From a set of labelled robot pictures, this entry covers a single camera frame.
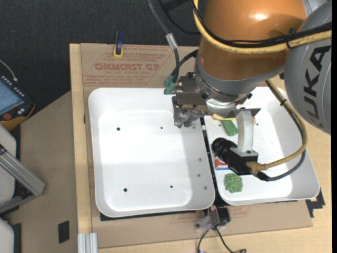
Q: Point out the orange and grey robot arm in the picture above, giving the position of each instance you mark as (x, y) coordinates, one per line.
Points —
(245, 22)

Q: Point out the green toy vegetable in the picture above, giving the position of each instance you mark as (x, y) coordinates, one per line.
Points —
(229, 128)

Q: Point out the yellow banana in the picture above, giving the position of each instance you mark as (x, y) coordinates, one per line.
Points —
(217, 117)

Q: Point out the green grapes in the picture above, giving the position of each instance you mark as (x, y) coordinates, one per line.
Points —
(233, 183)

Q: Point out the brown cardboard board, red print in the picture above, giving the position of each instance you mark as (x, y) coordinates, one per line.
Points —
(126, 67)

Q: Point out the red, white and blue carton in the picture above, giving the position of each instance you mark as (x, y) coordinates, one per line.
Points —
(219, 165)

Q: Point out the black cylinder on white bracket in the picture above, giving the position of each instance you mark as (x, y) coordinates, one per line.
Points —
(243, 159)

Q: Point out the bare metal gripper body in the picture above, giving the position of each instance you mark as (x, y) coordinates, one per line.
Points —
(190, 89)

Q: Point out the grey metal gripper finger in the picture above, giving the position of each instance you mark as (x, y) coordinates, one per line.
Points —
(190, 120)
(178, 118)

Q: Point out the white plastic tray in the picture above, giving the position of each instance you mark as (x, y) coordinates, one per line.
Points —
(279, 173)
(147, 151)

